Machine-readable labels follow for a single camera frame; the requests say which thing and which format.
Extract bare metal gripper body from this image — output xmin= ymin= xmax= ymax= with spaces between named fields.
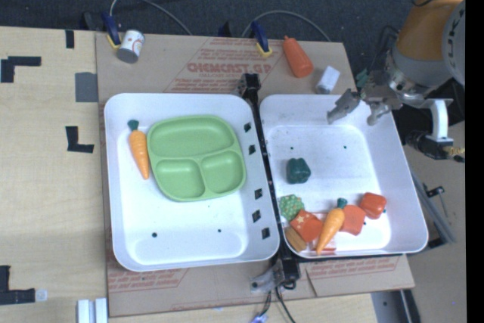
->
xmin=359 ymin=68 xmax=427 ymax=111

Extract black cylinder on white bracket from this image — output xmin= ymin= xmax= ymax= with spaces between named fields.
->
xmin=405 ymin=98 xmax=465 ymax=160

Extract brown cardboard board red print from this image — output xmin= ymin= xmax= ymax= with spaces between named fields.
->
xmin=94 ymin=32 xmax=416 ymax=318

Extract white can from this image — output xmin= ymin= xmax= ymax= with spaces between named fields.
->
xmin=116 ymin=29 xmax=147 ymax=64

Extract orange bottle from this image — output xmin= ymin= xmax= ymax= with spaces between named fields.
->
xmin=282 ymin=35 xmax=315 ymax=79

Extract orange carrot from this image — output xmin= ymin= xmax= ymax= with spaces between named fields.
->
xmin=126 ymin=119 xmax=152 ymax=181
xmin=315 ymin=197 xmax=349 ymax=256

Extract black block with thin wires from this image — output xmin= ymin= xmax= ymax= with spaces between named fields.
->
xmin=234 ymin=72 xmax=262 ymax=100
xmin=271 ymin=256 xmax=302 ymax=287

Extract white plastic tray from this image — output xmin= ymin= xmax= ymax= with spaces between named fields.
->
xmin=259 ymin=93 xmax=430 ymax=259
xmin=104 ymin=92 xmax=281 ymax=273

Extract thin black rod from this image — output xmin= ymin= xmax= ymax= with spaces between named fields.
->
xmin=247 ymin=92 xmax=291 ymax=265

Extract orange bell pepper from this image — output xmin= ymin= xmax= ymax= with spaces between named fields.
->
xmin=358 ymin=191 xmax=388 ymax=221

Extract dark green bell pepper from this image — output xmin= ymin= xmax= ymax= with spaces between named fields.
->
xmin=285 ymin=157 xmax=312 ymax=185

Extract green divided plate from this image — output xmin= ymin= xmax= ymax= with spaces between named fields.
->
xmin=146 ymin=114 xmax=247 ymax=203

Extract small white carton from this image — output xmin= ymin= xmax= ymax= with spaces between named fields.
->
xmin=315 ymin=65 xmax=341 ymax=95

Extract green dotted grapes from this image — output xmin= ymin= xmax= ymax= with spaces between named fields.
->
xmin=278 ymin=194 xmax=306 ymax=223

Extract brown biscuit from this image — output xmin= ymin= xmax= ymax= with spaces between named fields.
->
xmin=284 ymin=225 xmax=309 ymax=253

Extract orange carton with star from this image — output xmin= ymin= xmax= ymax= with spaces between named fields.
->
xmin=289 ymin=210 xmax=324 ymax=244

